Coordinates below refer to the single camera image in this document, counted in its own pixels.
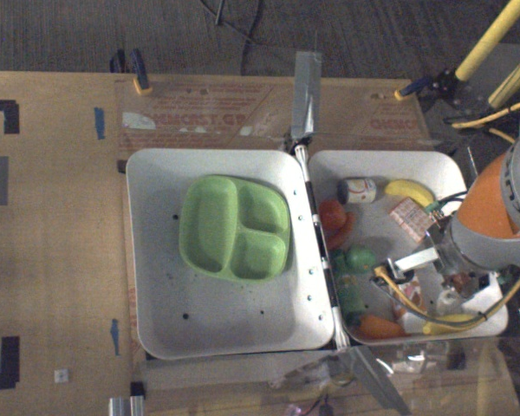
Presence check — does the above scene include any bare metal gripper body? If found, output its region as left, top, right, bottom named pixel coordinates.
left=425, top=221, right=491, bottom=299

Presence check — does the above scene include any pink and white carton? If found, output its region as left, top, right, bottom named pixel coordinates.
left=388, top=197, right=439, bottom=244

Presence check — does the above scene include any white and pink packet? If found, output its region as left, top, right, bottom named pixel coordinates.
left=391, top=274, right=428, bottom=321

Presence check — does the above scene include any white plastic tray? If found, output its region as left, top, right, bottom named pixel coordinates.
left=307, top=149, right=510, bottom=347
left=125, top=146, right=336, bottom=361

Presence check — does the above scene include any green pepper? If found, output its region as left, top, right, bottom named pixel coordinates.
left=331, top=244, right=379, bottom=276

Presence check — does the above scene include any orange carrot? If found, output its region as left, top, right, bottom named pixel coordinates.
left=356, top=314, right=407, bottom=341

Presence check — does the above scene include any small white can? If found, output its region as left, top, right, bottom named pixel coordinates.
left=336, top=177, right=378, bottom=205

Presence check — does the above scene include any red sausage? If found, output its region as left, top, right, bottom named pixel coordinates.
left=324, top=211, right=357, bottom=251

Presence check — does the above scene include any green bottle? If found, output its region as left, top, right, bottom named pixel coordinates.
left=335, top=272, right=368, bottom=325

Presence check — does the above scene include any red tomato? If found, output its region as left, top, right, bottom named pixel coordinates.
left=318, top=198, right=348, bottom=232

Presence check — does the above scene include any green divided plate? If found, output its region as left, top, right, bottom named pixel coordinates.
left=178, top=174, right=292, bottom=283

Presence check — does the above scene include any brown cardboard board red print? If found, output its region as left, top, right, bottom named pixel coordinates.
left=114, top=74, right=517, bottom=416

